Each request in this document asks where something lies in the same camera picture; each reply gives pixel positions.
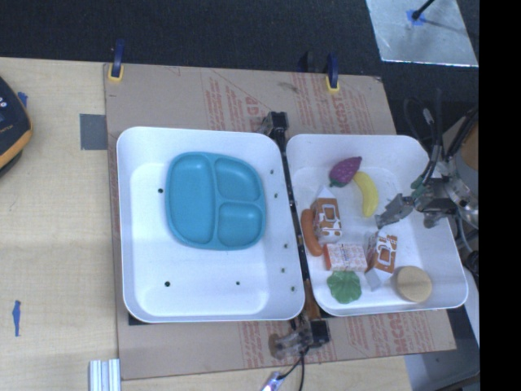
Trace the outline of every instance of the wooden table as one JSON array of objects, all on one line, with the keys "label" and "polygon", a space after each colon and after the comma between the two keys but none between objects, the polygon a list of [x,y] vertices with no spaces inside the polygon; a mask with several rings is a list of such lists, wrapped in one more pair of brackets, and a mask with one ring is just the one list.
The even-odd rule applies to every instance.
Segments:
[{"label": "wooden table", "polygon": [[[107,152],[82,150],[80,115],[105,114],[103,64],[0,58],[28,96],[34,136],[0,179],[0,389],[87,390],[118,358]],[[20,335],[11,314],[21,302]],[[123,381],[123,390],[257,390],[272,368]],[[295,370],[283,389],[298,389]],[[403,357],[311,364],[304,389],[410,389]]]}]

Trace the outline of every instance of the blue plate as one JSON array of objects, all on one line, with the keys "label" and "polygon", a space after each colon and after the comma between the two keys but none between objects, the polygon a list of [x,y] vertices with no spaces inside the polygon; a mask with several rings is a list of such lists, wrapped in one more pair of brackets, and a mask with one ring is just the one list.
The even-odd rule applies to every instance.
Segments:
[{"label": "blue plate", "polygon": [[259,174],[231,156],[186,152],[167,174],[170,230],[195,248],[232,250],[256,244],[265,231],[265,196]]}]

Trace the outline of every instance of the blue marker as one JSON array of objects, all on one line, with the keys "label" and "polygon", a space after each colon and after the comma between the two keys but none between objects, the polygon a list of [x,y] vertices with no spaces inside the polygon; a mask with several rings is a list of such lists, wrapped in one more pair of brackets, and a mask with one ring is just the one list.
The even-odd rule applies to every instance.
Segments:
[{"label": "blue marker", "polygon": [[15,322],[15,336],[20,335],[20,306],[22,303],[18,300],[15,301],[15,308],[13,309],[13,321]]}]

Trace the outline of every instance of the white tray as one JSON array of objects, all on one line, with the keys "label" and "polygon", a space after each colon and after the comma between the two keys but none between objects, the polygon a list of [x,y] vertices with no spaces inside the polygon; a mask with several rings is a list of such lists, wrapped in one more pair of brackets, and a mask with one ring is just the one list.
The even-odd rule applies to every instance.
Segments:
[{"label": "white tray", "polygon": [[[329,172],[339,161],[350,156],[362,156],[360,171],[366,171],[379,190],[379,206],[375,214],[396,194],[411,193],[410,184],[424,170],[428,157],[413,138],[395,135],[336,135],[300,134],[287,144],[287,159],[296,207],[301,214],[316,198],[321,185],[329,185]],[[364,218],[361,212],[361,193],[354,181],[345,187],[332,187],[339,203],[342,222],[340,242],[363,244],[368,231],[378,230],[374,217]],[[331,295],[326,280],[323,257],[306,253],[313,294],[317,303],[329,314],[349,316],[359,314],[393,313],[411,310],[453,308],[462,305],[467,296],[467,283],[453,233],[446,218],[437,226],[423,226],[423,215],[413,211],[405,219],[385,226],[384,230],[398,236],[396,268],[413,265],[424,269],[432,280],[432,294],[422,303],[401,299],[392,281],[371,291],[365,276],[360,273],[360,299],[347,305]]]},{"label": "white tray", "polygon": [[[181,244],[165,216],[172,159],[211,152],[248,162],[265,191],[263,238],[250,248],[205,250]],[[116,145],[123,295],[146,323],[292,319],[304,286],[280,151],[267,136],[134,127]]]}]

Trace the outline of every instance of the silver metal sheet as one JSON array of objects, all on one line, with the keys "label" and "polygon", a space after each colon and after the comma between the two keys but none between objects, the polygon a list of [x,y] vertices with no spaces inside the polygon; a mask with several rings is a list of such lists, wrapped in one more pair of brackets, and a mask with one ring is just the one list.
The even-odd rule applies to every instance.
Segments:
[{"label": "silver metal sheet", "polygon": [[418,20],[411,15],[428,0],[366,0],[383,61],[477,67],[456,0],[435,0]]}]

